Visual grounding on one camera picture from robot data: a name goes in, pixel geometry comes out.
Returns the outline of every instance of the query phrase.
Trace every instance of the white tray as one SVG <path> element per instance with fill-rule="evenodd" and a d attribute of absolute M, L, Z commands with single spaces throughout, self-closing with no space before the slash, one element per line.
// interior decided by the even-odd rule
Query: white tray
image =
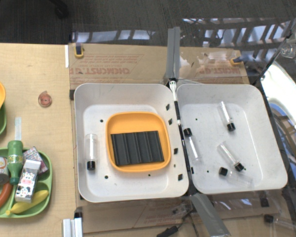
<path fill-rule="evenodd" d="M 190 128 L 202 157 L 194 166 L 195 187 L 205 194 L 280 189 L 287 183 L 287 173 L 276 143 L 261 93 L 251 85 L 183 84 L 177 89 L 183 128 Z M 228 132 L 219 115 L 224 101 L 236 130 Z M 253 188 L 231 184 L 219 177 L 221 166 L 230 168 L 217 151 L 226 141 L 237 153 L 253 178 Z"/>
<path fill-rule="evenodd" d="M 100 84 L 80 85 L 74 93 L 78 188 L 89 202 L 108 202 L 182 196 L 188 188 L 181 137 L 171 91 L 161 84 Z M 105 127 L 110 116 L 121 112 L 148 111 L 164 120 L 171 147 L 171 160 L 163 169 L 125 173 L 110 163 L 106 149 Z M 84 137 L 98 136 L 98 162 L 95 171 L 86 169 Z"/>

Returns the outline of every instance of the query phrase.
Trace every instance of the brown round object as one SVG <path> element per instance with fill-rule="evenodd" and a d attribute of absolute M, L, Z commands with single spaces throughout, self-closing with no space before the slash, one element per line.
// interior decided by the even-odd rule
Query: brown round object
<path fill-rule="evenodd" d="M 48 107 L 51 105 L 51 97 L 47 94 L 47 91 L 44 91 L 39 95 L 38 103 L 42 107 Z"/>

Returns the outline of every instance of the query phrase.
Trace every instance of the caster wheel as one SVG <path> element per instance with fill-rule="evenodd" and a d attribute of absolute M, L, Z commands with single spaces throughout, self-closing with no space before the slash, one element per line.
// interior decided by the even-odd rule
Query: caster wheel
<path fill-rule="evenodd" d="M 55 13 L 57 15 L 58 18 L 62 19 L 68 16 L 69 12 L 67 9 L 60 9 L 58 7 L 55 8 Z"/>

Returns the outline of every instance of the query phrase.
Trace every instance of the vial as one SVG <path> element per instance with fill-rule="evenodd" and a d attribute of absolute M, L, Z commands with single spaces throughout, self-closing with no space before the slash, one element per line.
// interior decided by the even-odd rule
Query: vial
<path fill-rule="evenodd" d="M 296 221 L 293 221 L 291 219 L 265 214 L 264 222 L 284 227 L 296 233 Z"/>
<path fill-rule="evenodd" d="M 240 185 L 244 188 L 253 187 L 253 179 L 250 176 L 244 175 L 242 172 L 229 171 L 228 169 L 221 167 L 219 169 L 219 176 L 232 184 Z"/>
<path fill-rule="evenodd" d="M 186 128 L 184 129 L 184 135 L 185 137 L 188 139 L 189 144 L 190 144 L 190 148 L 192 150 L 192 161 L 199 161 L 200 160 L 200 155 L 196 150 L 195 144 L 193 143 L 193 134 L 190 128 Z"/>
<path fill-rule="evenodd" d="M 85 136 L 85 157 L 87 161 L 87 170 L 95 170 L 97 160 L 97 135 L 87 134 Z"/>
<path fill-rule="evenodd" d="M 219 113 L 220 113 L 220 116 L 221 116 L 222 120 L 224 121 L 225 125 L 227 126 L 228 131 L 232 132 L 232 131 L 236 130 L 236 127 L 235 127 L 234 123 L 232 122 L 232 119 L 229 116 L 226 105 L 223 101 L 221 101 L 219 104 Z"/>
<path fill-rule="evenodd" d="M 228 163 L 230 163 L 231 166 L 233 166 L 237 171 L 240 172 L 241 170 L 244 169 L 244 166 L 240 163 L 239 159 L 227 149 L 227 147 L 225 145 L 225 141 L 221 142 L 217 146 L 217 150 L 224 157 L 224 159 Z"/>

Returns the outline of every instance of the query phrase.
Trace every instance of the wooden table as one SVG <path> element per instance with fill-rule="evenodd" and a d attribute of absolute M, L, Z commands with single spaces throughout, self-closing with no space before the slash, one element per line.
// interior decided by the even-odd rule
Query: wooden table
<path fill-rule="evenodd" d="M 65 66 L 65 47 L 0 43 L 0 82 L 6 89 L 7 112 L 7 127 L 0 136 L 0 147 L 6 147 L 10 140 L 14 140 L 14 119 L 21 117 L 24 147 L 36 146 L 49 156 L 53 164 L 52 193 L 48 207 L 29 218 L 0 218 L 0 237 L 59 237 L 63 219 L 72 219 L 74 216 L 78 194 L 75 187 L 72 102 L 69 98 L 70 73 Z M 46 90 L 52 97 L 52 105 L 43 108 L 38 104 L 38 96 Z M 279 202 L 282 211 L 287 213 L 283 198 L 279 198 Z M 264 225 L 261 216 L 225 219 L 224 222 L 233 236 L 294 236 L 285 229 L 277 231 Z M 165 228 L 159 226 L 85 236 L 149 237 L 156 236 Z M 196 223 L 196 228 L 200 236 L 209 236 L 203 224 Z M 196 235 L 192 224 L 184 224 L 176 236 Z"/>

